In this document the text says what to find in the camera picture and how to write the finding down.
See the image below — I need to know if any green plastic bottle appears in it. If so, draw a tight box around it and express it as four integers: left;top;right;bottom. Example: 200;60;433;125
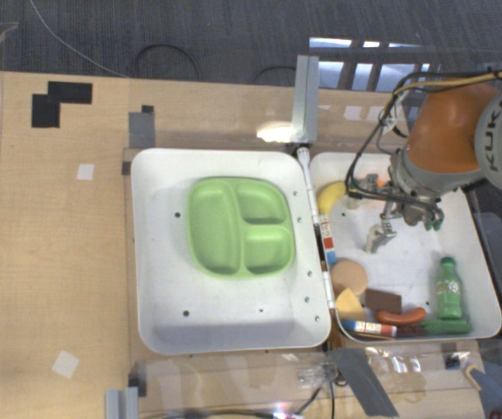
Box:
434;256;466;321

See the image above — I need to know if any white plastic tray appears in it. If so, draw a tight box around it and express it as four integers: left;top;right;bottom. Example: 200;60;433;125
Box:
130;148;333;356
309;151;502;344

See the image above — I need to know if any pale wood board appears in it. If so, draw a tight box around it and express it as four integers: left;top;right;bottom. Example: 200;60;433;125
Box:
121;74;502;419

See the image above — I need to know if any white carton with coloured print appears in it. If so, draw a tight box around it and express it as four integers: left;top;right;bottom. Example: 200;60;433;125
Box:
318;213;338;268
341;318;398;338

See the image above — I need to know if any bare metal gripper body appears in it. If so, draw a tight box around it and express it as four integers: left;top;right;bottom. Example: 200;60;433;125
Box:
382;184;444;229

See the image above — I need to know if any tan round bread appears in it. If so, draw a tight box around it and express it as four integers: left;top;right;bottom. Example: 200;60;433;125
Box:
329;258;369;298

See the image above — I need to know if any brown chocolate bar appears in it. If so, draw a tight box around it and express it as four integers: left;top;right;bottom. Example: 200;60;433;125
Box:
364;288;403;315

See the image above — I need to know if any yellow cheese wedge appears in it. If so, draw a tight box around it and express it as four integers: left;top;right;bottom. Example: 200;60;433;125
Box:
334;287;368;322

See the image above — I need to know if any green divided plate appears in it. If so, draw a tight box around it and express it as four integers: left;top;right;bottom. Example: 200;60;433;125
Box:
186;176;297;278

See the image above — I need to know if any yellow banana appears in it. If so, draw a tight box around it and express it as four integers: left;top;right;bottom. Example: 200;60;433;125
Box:
317;181;349;216

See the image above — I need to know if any red-brown sausage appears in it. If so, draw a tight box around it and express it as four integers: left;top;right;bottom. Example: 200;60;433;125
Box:
375;306;428;327

